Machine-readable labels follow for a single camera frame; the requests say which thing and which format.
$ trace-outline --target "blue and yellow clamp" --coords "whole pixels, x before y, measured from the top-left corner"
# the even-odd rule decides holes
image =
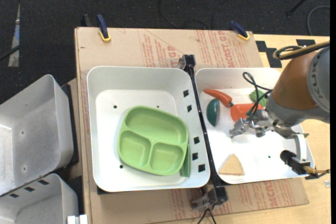
[[[96,19],[97,19],[97,22],[98,22],[98,25],[99,25],[99,28],[100,28],[99,34],[100,34],[101,39],[104,42],[110,42],[111,37],[110,37],[109,32],[107,31],[107,26],[106,26],[106,23],[105,23],[105,20],[104,20],[103,16],[101,14],[98,14],[96,16]]]
[[[236,23],[235,21],[232,20],[231,22],[229,22],[229,28],[237,32],[238,33],[237,36],[240,37],[241,39],[245,41],[249,40],[250,36],[246,33],[243,26],[241,26],[239,23]]]

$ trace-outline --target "yellow clamp pad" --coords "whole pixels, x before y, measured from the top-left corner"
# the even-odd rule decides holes
[[[248,41],[250,39],[250,35],[247,34],[247,37],[242,36],[241,34],[237,34],[238,37],[240,37],[241,39]]]
[[[107,38],[104,38],[103,33],[102,33],[101,31],[99,31],[99,34],[100,34],[101,39],[102,39],[104,42],[110,42],[110,41],[111,41],[111,36],[110,36],[109,33],[108,33],[109,36],[108,36]]]

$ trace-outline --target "cardboard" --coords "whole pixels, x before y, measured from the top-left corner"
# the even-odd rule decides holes
[[[98,194],[92,175],[86,75],[95,66],[174,68],[183,54],[195,55],[198,69],[262,67],[254,36],[250,33],[250,40],[246,42],[233,31],[121,28],[109,28],[108,31],[112,41],[104,43],[98,28],[75,29],[83,198],[89,223],[140,224],[194,218],[198,221],[203,212],[193,210],[191,201],[202,196],[199,189]],[[268,218],[274,223],[282,223],[279,216],[274,217],[274,208],[309,204],[303,183],[297,178],[226,186],[229,201],[216,206],[213,215],[231,219],[234,213],[268,212],[271,209]],[[309,209],[303,209],[303,212],[309,212]],[[240,219],[237,223],[251,223],[249,217],[234,215]],[[289,216],[293,218],[295,215],[292,212]]]

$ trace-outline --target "table surface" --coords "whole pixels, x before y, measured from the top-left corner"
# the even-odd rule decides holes
[[[289,45],[296,45],[299,41],[314,41],[316,43],[330,40],[330,37],[319,36],[284,36],[284,35],[254,35],[255,41],[264,41],[268,48],[282,48]],[[260,52],[260,57],[264,67],[270,67],[267,53]],[[77,75],[80,74],[80,63],[77,60]],[[276,68],[281,71],[289,60],[281,61],[282,68]],[[82,130],[83,128],[83,116],[77,119],[76,126]],[[310,135],[307,137],[308,144],[310,146],[313,158],[317,169],[329,169],[330,168],[330,125],[322,123],[316,120],[307,120],[302,124],[302,128]],[[79,139],[79,143],[83,144],[82,138]],[[85,158],[85,153],[81,154],[81,159]],[[83,196],[85,201],[85,211],[89,215],[89,223],[91,212],[90,210],[90,195],[89,195],[89,179],[85,172],[87,165],[82,162],[83,169]],[[306,205],[292,206],[286,208],[267,209],[261,211],[251,211],[245,213],[227,214],[215,216],[217,223],[229,223],[229,224],[244,224],[244,223],[272,223],[282,224],[285,222],[290,223],[331,223],[331,187],[330,187],[330,174],[324,175],[318,179],[306,180],[302,179],[304,188],[306,190],[309,203]],[[192,224],[198,223],[199,219],[186,219],[179,221],[170,221],[166,223],[174,224]],[[202,223],[213,223],[211,217],[207,217]]]

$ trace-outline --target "green plate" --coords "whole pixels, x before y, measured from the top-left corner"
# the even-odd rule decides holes
[[[125,115],[118,137],[122,162],[135,169],[168,176],[177,173],[188,146],[188,129],[177,116],[148,106],[135,106]]]

